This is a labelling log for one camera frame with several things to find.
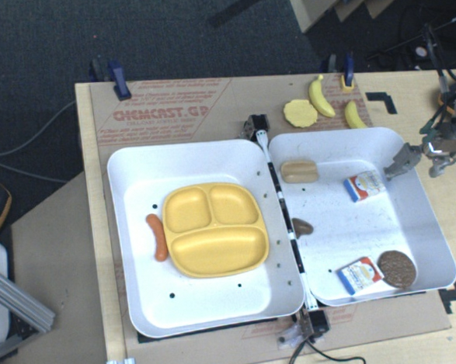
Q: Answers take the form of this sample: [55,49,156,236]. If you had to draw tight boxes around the yellow divided plate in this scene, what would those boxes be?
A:
[159,178,273,282]

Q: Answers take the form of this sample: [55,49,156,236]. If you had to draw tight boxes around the brown cardboard board, red print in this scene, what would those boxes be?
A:
[88,60,455,364]

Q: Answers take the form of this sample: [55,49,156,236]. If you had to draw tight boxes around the orange sausage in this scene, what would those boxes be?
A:
[144,212,169,264]

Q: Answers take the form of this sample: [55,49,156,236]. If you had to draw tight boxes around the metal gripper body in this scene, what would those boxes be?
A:
[420,121,456,161]

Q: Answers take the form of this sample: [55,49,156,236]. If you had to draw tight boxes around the brown chocolate piece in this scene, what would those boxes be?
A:
[291,217,315,239]

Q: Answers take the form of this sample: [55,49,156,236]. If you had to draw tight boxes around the yellow banana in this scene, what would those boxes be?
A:
[343,99,369,131]
[307,73,337,120]

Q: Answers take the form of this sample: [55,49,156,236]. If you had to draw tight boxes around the yellow round biscuit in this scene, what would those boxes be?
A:
[282,97,320,129]

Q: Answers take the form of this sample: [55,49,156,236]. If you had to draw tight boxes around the white plastic tray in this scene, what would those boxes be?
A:
[266,122,456,311]
[105,134,308,341]

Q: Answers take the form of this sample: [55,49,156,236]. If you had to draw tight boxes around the thin black and white rod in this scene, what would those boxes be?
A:
[256,126,320,314]

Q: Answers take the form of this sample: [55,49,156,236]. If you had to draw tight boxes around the white red and blue carton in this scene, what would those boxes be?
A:
[342,168,389,204]
[336,255,386,297]

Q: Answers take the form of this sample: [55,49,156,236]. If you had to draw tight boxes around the brown round biscuit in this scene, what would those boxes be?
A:
[375,248,418,290]

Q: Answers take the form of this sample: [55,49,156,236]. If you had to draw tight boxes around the tan bread bun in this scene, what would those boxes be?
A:
[280,158,319,185]

